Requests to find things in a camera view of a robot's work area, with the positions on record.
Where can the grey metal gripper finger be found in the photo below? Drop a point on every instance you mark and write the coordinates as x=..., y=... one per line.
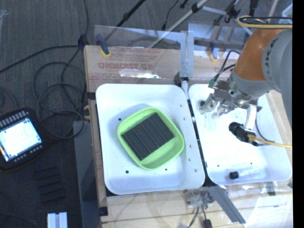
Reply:
x=206, y=104
x=219, y=110

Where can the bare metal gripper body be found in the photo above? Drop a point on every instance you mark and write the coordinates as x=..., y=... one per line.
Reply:
x=224, y=92

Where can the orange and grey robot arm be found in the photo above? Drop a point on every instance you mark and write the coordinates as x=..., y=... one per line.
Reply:
x=251, y=56

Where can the white plastic tray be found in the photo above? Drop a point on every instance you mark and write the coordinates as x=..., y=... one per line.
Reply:
x=109, y=170
x=228, y=155

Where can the green square plate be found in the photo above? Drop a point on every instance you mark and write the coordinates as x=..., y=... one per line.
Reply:
x=171, y=152

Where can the clear tube with black cap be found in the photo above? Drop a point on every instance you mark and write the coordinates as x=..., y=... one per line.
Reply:
x=242, y=173

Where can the black ribbed foam block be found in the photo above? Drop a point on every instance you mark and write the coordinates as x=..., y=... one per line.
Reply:
x=147, y=136
x=50, y=184

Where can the brown cardboard board red print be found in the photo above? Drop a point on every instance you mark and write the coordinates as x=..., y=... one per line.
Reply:
x=142, y=60

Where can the black cylinder on white bracket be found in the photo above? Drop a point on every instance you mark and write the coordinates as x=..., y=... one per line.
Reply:
x=240, y=129

